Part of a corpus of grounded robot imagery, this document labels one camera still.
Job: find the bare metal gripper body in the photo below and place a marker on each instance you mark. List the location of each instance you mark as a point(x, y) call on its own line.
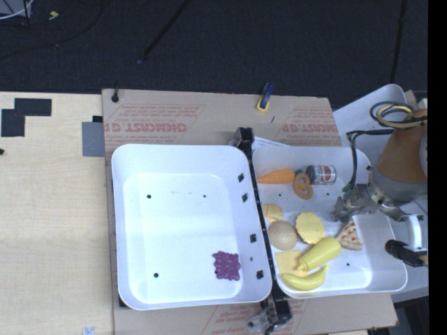
point(363, 202)

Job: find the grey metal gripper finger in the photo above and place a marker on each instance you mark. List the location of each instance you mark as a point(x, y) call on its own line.
point(350, 217)
point(337, 212)

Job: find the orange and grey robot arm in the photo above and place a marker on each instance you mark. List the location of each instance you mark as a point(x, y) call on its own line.
point(401, 159)

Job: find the pizza slice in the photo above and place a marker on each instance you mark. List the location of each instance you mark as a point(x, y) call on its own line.
point(351, 237)

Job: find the small red and white can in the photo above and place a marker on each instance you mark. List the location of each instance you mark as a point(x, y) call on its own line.
point(323, 174)

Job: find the orange pretzel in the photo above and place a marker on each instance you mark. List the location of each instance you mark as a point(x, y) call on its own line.
point(302, 187)

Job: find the yellow mustard bottle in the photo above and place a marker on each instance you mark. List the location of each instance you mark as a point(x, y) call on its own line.
point(323, 253)

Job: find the white plastic tray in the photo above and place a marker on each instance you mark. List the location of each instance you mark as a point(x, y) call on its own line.
point(181, 236)
point(377, 257)

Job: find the small yellow lumpy toy food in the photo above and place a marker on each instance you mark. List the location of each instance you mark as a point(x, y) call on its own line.
point(272, 212)

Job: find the orange carrot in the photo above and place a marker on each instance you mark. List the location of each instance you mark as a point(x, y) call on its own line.
point(277, 177)

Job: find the yellow cheese slice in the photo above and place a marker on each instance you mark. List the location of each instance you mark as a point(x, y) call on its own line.
point(287, 260)

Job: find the thin black rod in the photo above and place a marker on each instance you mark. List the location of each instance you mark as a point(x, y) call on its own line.
point(260, 208)

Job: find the yellow banana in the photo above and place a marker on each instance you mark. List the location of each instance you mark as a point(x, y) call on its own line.
point(304, 283)

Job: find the white paper sheet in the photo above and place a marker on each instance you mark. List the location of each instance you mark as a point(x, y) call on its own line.
point(269, 142)

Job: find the purple grapes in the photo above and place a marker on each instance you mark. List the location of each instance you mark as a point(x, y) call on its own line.
point(227, 265)

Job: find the brown cardboard board red print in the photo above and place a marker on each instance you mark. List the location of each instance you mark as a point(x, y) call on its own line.
point(209, 124)

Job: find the black cylinder on white bracket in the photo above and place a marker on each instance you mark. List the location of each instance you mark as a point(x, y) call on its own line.
point(405, 252)

